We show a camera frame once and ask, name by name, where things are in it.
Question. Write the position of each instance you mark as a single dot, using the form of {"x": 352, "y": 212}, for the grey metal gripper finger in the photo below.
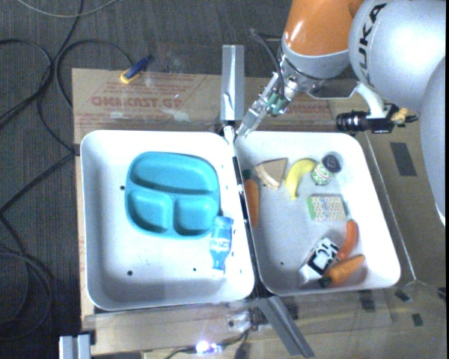
{"x": 242, "y": 128}
{"x": 253, "y": 125}

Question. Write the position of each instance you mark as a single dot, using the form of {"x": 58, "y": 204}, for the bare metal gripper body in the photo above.
{"x": 262, "y": 101}

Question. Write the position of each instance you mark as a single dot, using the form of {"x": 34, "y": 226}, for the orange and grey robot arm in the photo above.
{"x": 393, "y": 47}

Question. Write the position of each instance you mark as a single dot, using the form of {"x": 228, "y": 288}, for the brown bread slice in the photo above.
{"x": 272, "y": 170}

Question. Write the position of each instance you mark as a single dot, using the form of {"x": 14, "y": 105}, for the yellow banana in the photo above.
{"x": 295, "y": 176}

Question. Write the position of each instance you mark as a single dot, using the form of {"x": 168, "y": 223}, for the orange carrot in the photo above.
{"x": 344, "y": 269}
{"x": 252, "y": 200}

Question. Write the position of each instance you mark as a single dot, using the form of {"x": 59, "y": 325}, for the green can with black lid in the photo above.
{"x": 323, "y": 173}

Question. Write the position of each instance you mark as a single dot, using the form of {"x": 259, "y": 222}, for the blue divided plate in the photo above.
{"x": 161, "y": 174}

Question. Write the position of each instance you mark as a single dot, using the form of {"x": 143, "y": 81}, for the brown cardboard board, red print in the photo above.
{"x": 142, "y": 105}

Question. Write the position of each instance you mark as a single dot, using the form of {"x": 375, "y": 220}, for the green and white packet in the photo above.
{"x": 327, "y": 208}

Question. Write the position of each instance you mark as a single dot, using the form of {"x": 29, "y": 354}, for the white plastic tray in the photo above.
{"x": 292, "y": 230}
{"x": 142, "y": 267}

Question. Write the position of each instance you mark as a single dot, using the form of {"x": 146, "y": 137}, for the blue plastic bottle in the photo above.
{"x": 220, "y": 241}

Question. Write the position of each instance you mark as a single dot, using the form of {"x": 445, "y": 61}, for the orange sausage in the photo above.
{"x": 349, "y": 239}

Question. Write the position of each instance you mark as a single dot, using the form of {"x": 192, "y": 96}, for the black and white carton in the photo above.
{"x": 320, "y": 260}

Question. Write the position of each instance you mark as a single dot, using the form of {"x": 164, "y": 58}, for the black cylinder on white bracket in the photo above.
{"x": 353, "y": 121}

